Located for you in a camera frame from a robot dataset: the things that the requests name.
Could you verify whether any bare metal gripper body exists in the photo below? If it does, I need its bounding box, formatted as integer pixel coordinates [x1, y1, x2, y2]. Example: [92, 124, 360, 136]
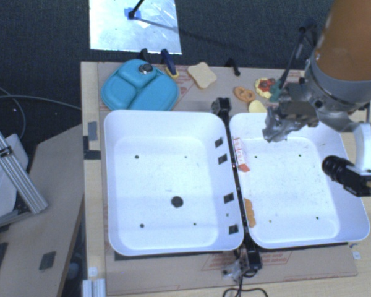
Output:
[277, 83, 320, 129]

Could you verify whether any yellow oval chip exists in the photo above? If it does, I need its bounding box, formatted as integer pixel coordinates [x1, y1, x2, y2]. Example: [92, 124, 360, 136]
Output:
[247, 99, 268, 114]

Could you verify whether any pizza slice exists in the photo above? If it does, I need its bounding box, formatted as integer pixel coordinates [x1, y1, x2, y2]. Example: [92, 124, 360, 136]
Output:
[254, 76, 283, 100]

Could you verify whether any orange pretzel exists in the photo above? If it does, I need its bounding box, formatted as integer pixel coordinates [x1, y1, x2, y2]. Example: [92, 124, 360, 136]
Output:
[232, 85, 256, 103]

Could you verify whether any red and white carton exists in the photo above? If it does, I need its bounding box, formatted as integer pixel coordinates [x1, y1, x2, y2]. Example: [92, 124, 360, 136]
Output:
[232, 137, 251, 173]

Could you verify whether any white plastic tray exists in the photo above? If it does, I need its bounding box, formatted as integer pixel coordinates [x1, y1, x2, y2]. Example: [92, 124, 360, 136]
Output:
[103, 109, 245, 257]
[229, 112, 371, 250]

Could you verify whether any thin black rod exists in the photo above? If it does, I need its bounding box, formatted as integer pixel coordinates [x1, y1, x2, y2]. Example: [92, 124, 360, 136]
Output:
[221, 109, 252, 251]

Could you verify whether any beige bread slice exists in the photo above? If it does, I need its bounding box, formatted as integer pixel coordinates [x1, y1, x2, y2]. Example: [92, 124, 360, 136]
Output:
[186, 61, 218, 90]

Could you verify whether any orange biscuit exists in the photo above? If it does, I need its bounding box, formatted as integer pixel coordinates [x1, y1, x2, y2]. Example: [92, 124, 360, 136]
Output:
[243, 197, 257, 229]

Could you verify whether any blue divided plate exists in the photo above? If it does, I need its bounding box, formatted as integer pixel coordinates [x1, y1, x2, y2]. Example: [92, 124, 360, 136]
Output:
[100, 58, 181, 112]

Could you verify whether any brown cardboard board red print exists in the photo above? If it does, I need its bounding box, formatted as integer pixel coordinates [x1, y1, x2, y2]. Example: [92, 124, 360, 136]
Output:
[96, 61, 359, 296]

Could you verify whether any black cylinder on white bracket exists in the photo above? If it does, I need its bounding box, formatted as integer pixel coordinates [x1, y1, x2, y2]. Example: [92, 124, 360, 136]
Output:
[321, 122, 371, 198]

